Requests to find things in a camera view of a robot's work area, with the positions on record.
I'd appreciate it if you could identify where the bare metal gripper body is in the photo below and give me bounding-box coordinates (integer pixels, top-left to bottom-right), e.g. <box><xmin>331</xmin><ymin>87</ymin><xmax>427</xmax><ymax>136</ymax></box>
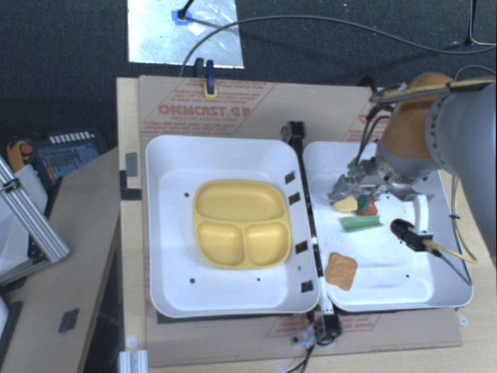
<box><xmin>344</xmin><ymin>159</ymin><xmax>433</xmax><ymax>202</ymax></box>

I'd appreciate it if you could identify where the yellow toy food piece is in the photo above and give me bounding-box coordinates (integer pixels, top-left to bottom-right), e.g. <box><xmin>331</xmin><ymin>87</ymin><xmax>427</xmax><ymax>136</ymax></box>
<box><xmin>332</xmin><ymin>195</ymin><xmax>360</xmax><ymax>214</ymax></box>

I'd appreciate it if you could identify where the green toy celery stick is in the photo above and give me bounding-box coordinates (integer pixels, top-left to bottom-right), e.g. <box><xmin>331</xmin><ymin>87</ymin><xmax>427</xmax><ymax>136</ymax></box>
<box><xmin>340</xmin><ymin>214</ymin><xmax>382</xmax><ymax>232</ymax></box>

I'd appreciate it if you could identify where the thin black and white rod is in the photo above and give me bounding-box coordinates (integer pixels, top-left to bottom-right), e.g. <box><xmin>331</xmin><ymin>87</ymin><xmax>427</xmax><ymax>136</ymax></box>
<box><xmin>294</xmin><ymin>138</ymin><xmax>325</xmax><ymax>280</ymax></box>

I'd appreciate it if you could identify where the orange biscuit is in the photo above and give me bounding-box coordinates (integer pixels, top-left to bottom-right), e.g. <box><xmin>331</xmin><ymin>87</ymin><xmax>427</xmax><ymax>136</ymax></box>
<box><xmin>324</xmin><ymin>252</ymin><xmax>359</xmax><ymax>291</ymax></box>

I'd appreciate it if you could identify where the white plastic tray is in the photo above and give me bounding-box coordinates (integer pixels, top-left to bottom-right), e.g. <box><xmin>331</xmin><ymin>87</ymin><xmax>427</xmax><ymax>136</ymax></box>
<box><xmin>302</xmin><ymin>141</ymin><xmax>474</xmax><ymax>312</ymax></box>
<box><xmin>145</xmin><ymin>134</ymin><xmax>321</xmax><ymax>319</ymax></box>

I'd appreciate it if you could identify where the yellow divided plate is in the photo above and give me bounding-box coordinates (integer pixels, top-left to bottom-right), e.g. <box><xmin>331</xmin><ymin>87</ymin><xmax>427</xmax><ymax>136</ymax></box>
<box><xmin>193</xmin><ymin>179</ymin><xmax>293</xmax><ymax>270</ymax></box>

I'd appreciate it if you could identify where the brown cardboard board, red print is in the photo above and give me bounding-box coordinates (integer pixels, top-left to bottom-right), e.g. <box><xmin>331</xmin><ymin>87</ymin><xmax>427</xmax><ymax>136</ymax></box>
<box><xmin>137</xmin><ymin>75</ymin><xmax>464</xmax><ymax>368</ymax></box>

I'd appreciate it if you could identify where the black cylinder on white bracket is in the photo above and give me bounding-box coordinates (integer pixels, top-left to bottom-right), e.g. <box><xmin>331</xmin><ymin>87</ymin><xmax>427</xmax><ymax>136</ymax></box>
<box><xmin>390</xmin><ymin>194</ymin><xmax>435</xmax><ymax>253</ymax></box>

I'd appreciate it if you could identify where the black block with thin wires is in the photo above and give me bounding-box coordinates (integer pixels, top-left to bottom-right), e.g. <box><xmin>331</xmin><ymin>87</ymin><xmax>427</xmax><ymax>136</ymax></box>
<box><xmin>315</xmin><ymin>312</ymin><xmax>343</xmax><ymax>338</ymax></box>
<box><xmin>280</xmin><ymin>120</ymin><xmax>306</xmax><ymax>145</ymax></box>

